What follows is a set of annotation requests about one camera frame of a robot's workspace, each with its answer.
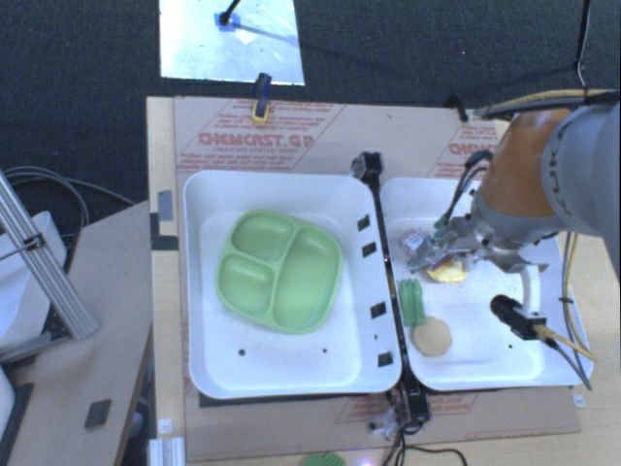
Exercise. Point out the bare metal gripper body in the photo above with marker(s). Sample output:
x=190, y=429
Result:
x=473, y=245

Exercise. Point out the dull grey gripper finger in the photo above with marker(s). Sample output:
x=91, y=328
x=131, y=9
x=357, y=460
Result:
x=433, y=244
x=422, y=261

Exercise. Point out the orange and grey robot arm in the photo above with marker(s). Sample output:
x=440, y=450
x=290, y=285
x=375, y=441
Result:
x=529, y=173

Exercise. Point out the yellow toy food piece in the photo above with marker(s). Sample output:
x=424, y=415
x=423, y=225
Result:
x=446, y=275

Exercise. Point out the thin black rod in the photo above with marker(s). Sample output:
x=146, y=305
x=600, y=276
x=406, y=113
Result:
x=388, y=270

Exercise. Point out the green ribbed toy vegetable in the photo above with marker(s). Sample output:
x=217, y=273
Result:
x=411, y=304

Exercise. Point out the white plastic tray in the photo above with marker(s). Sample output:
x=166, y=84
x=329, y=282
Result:
x=291, y=357
x=485, y=318

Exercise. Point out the tan round biscuit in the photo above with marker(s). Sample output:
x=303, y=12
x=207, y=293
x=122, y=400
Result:
x=432, y=338

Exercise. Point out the brown cardboard board red print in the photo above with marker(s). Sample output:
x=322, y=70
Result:
x=388, y=129

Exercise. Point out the green divided plate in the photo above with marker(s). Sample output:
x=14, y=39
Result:
x=279, y=272

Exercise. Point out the green ribbed round toy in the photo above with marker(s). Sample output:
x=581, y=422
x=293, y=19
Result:
x=325, y=459

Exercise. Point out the black cylinder on white bracket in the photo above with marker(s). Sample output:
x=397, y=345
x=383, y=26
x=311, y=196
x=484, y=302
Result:
x=514, y=314

